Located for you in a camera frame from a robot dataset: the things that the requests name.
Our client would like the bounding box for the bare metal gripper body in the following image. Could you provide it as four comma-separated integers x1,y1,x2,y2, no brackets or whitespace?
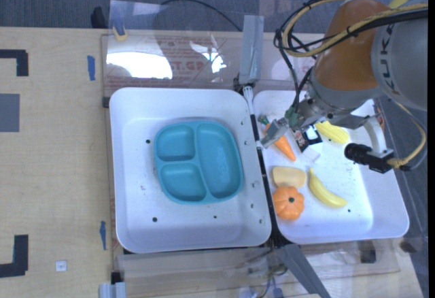
288,97,345,131

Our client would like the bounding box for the orange carrot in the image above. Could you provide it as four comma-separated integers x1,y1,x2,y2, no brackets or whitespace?
258,114,297,163

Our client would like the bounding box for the yellow corn cob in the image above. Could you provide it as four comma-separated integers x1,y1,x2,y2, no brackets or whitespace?
314,120,351,145

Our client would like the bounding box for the white carton with black print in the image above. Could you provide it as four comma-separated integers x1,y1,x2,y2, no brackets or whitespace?
293,124,324,163

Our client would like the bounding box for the yellow bread slice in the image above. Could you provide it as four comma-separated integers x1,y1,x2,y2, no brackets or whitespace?
271,165,308,189

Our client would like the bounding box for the orange pumpkin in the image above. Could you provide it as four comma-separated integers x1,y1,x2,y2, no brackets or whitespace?
272,186,306,222

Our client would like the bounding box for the yellow banana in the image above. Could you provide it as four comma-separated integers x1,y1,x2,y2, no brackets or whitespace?
307,167,349,209

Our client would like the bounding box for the blue divided plate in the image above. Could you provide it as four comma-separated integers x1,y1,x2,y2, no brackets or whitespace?
153,120,245,205

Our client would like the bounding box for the white plastic tray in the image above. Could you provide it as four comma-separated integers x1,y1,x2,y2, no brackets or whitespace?
252,89,411,245
108,86,273,254

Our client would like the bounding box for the black cylinder on white bracket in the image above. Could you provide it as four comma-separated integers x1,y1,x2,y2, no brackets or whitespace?
343,115,396,175

